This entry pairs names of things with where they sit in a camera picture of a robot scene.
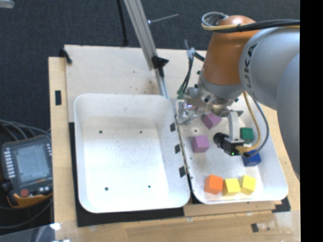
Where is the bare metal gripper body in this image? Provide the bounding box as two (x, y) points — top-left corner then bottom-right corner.
(186, 86), (238, 116)

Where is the purple cube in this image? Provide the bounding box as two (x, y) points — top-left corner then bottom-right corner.
(190, 135), (210, 154)
(201, 112), (223, 130)

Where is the green cube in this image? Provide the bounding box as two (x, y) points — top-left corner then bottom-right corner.
(239, 127), (255, 141)

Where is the white plastic tray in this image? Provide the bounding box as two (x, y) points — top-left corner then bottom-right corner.
(173, 94), (289, 205)
(73, 93), (191, 214)

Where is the orange cube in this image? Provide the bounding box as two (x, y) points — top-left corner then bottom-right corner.
(203, 174), (224, 195)

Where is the blue cube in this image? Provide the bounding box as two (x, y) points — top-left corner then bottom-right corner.
(241, 150), (261, 167)

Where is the yellow cube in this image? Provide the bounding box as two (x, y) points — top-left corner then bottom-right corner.
(239, 174), (257, 196)
(222, 177), (241, 197)

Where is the pale flat board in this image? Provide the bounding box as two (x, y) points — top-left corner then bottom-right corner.
(64, 44), (283, 218)

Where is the black cylinder on white bracket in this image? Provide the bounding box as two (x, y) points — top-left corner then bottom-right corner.
(213, 110), (245, 157)

